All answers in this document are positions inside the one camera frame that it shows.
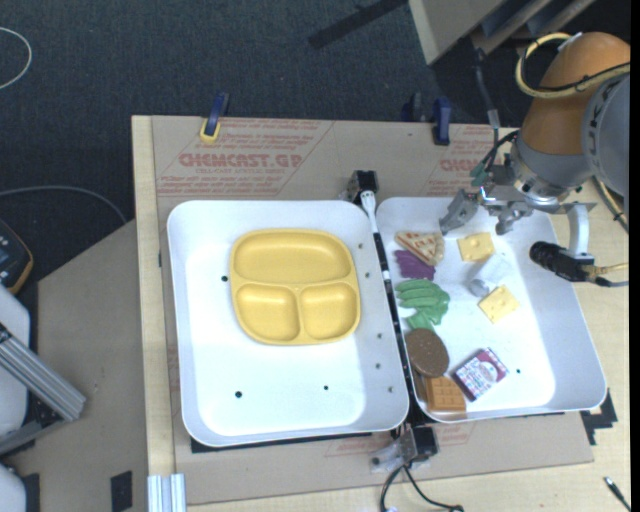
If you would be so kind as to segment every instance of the pizza slice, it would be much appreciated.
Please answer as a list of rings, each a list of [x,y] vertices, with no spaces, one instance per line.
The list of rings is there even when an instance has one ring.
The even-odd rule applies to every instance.
[[[395,240],[428,265],[436,266],[444,258],[444,238],[440,233],[398,231]]]

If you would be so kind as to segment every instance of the white cable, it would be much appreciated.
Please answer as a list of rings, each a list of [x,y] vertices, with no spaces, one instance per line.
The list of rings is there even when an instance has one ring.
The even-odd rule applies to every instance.
[[[25,46],[27,47],[27,51],[29,52],[29,57],[27,58],[27,63],[24,65],[24,68],[22,68],[22,71],[20,71],[20,73],[18,73],[16,76],[14,76],[8,82],[0,84],[0,89],[4,89],[5,87],[9,87],[11,84],[17,82],[18,80],[20,80],[24,76],[24,74],[27,72],[27,70],[31,66],[31,60],[33,58],[33,52],[31,51],[31,45],[29,44],[29,41],[27,41],[27,38],[24,37],[23,35],[18,34],[17,32],[14,32],[13,30],[10,30],[10,29],[5,28],[5,27],[0,27],[0,32],[6,32],[7,34],[11,34],[12,36],[16,36],[18,39],[20,39],[20,41],[22,41],[25,44]]]

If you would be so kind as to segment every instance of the yellow divided tray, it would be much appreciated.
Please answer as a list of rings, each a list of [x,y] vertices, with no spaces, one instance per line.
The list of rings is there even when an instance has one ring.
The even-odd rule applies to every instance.
[[[229,277],[236,317],[256,341],[328,343],[360,321],[351,253],[326,231],[251,231],[233,245]]]

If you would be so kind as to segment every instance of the black floor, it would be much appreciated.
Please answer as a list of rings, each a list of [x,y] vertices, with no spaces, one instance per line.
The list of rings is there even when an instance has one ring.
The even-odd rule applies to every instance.
[[[376,3],[4,1],[0,27],[33,50],[25,75],[0,89],[0,219],[33,252],[30,283],[122,220],[87,194],[16,190],[81,187],[132,219],[132,115],[206,116],[226,90],[232,116],[399,121],[421,92],[427,105],[447,96],[452,122],[485,123],[469,39],[427,66],[406,2],[342,33],[324,31]],[[630,11],[631,0],[597,0],[564,30],[630,42]],[[0,84],[26,58],[24,44],[0,31]],[[504,126],[519,126],[529,105],[513,81],[516,60],[507,42],[483,64]]]

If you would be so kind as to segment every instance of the table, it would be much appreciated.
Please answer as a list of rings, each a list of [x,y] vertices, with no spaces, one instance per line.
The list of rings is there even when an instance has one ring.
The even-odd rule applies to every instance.
[[[150,116],[134,116],[132,119],[147,462],[150,475],[170,475],[176,471],[176,458],[167,371],[162,273],[158,265],[161,226],[158,220],[152,120]],[[425,158],[420,148],[428,145],[431,136],[430,127],[426,124],[409,127],[404,123],[345,121],[333,123],[332,126],[338,132],[344,130],[356,137],[362,134],[361,143],[349,144],[348,148],[341,145],[341,139],[336,141],[336,161],[344,176],[354,169],[373,168],[367,165],[376,161],[382,167],[389,165],[389,162],[398,168],[415,166],[416,162]],[[310,194],[326,193],[322,187],[320,189],[320,192],[315,190]],[[402,191],[402,183],[394,181],[386,193],[399,195],[398,192]],[[595,190],[586,185],[580,199],[597,200]],[[605,265],[627,261],[628,236],[612,222],[606,208],[601,205],[594,209],[590,221],[590,250],[596,255],[597,263]],[[566,219],[554,218],[553,222],[558,239],[568,239]],[[593,447],[594,462],[429,481],[423,484],[428,496],[446,503],[462,503],[467,511],[524,511],[534,507],[595,511],[621,507],[604,484],[604,476],[612,477],[622,492],[630,496],[628,288],[601,289],[583,284],[576,286],[576,291],[603,365],[618,418],[612,429],[597,432],[597,445]],[[379,494],[379,486],[359,487],[202,504],[190,506],[189,510],[377,510]],[[424,502],[407,483],[390,490],[387,504],[400,510],[424,509]]]

